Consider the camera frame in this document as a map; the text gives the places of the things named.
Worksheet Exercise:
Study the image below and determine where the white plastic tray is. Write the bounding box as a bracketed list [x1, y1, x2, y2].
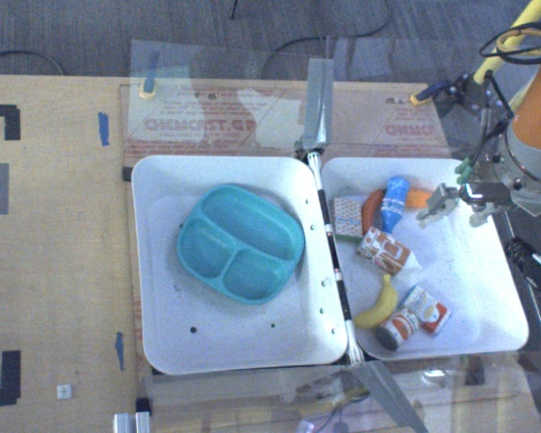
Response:
[319, 156, 530, 362]
[130, 154, 350, 376]

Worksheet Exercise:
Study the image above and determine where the yellow banana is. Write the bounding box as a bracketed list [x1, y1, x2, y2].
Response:
[353, 273, 399, 330]

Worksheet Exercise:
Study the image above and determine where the black cylinder on white bracket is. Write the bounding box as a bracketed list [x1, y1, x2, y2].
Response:
[504, 235, 541, 293]

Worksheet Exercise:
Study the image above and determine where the white and orange juice carton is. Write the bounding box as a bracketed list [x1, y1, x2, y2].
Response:
[398, 284, 453, 336]

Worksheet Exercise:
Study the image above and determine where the brown cardboard board red print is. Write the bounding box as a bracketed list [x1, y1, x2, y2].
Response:
[119, 81, 541, 423]

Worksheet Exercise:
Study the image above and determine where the patterned carton with green edge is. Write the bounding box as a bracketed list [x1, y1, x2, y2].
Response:
[333, 196, 365, 244]

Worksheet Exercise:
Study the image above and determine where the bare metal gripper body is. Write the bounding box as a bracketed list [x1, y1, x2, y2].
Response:
[459, 159, 541, 218]

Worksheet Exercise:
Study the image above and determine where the orange and white patterned carton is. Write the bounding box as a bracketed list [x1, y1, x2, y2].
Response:
[355, 226, 423, 276]

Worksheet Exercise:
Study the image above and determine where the blue bottle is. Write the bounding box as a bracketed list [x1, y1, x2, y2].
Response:
[379, 175, 412, 235]

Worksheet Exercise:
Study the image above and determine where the blue divided plate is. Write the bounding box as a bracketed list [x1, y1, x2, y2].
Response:
[176, 183, 307, 307]

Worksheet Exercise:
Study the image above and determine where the orange and white can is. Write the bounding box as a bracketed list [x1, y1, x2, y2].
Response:
[374, 306, 421, 353]

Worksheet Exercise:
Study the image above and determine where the orange sausage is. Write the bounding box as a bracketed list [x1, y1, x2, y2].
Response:
[361, 189, 386, 236]

